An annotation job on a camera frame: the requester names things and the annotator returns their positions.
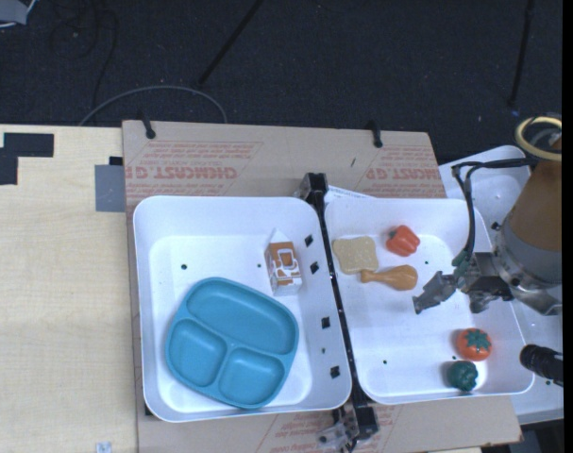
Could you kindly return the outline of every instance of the red toy pepper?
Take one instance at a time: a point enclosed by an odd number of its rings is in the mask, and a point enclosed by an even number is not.
[[[386,245],[387,250],[402,257],[408,257],[416,251],[420,245],[420,239],[409,227],[400,225],[389,232]]]

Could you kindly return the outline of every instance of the toy chicken drumstick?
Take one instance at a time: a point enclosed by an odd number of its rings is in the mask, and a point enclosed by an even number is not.
[[[409,291],[418,282],[418,273],[411,265],[400,265],[383,272],[361,271],[362,283],[382,282],[398,291]]]

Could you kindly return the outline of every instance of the toy food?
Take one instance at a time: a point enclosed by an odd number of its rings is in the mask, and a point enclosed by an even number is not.
[[[363,283],[382,282],[398,291],[409,291],[416,286],[418,273],[411,265],[400,265],[383,272],[362,270],[361,280]]]
[[[357,274],[361,270],[379,268],[377,248],[370,237],[338,239],[332,243],[334,254],[344,274]]]
[[[456,337],[458,353],[469,361],[483,361],[492,353],[492,340],[480,328],[466,328]]]
[[[420,245],[420,239],[405,225],[400,225],[389,232],[387,239],[387,250],[402,257],[408,257],[416,251]]]
[[[447,382],[461,391],[477,386],[477,366],[471,361],[456,361],[447,369]]]

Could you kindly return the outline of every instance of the green toy vegetable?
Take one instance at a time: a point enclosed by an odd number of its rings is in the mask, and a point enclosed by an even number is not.
[[[400,225],[390,231],[386,243],[387,250],[402,257],[410,256],[416,251],[418,245],[420,245],[420,239],[405,225]]]
[[[456,361],[447,369],[447,381],[461,391],[471,391],[477,386],[477,367],[471,361]]]

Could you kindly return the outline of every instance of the white tray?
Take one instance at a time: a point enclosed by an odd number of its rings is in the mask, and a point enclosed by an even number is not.
[[[476,212],[475,251],[489,251],[485,224]],[[454,335],[467,327],[490,334],[493,352],[477,362],[478,385],[473,395],[518,394],[528,390],[533,373],[521,366],[525,345],[511,302],[493,301],[489,309],[471,313],[468,296],[457,291],[442,304],[416,314],[413,295],[435,272],[451,274],[452,259],[468,235],[466,203],[457,199],[339,198],[326,209],[332,241],[370,236],[380,268],[410,264],[418,272],[411,291],[396,291],[377,282],[361,283],[359,275],[339,273],[333,254],[343,309],[362,389],[382,404],[455,398],[464,394],[447,385],[445,371],[459,359]],[[392,227],[407,225],[419,236],[418,250],[407,258],[389,252],[384,243]]]
[[[133,225],[143,395],[156,416],[185,422],[330,410],[346,402],[351,375],[321,227],[310,205],[292,197],[153,196],[135,209]],[[297,295],[274,297],[297,320],[298,349],[275,399],[258,410],[242,410],[177,381],[164,358],[164,341],[183,297],[201,279],[223,277],[273,295],[263,252],[276,228],[294,243],[301,264],[303,285]]]

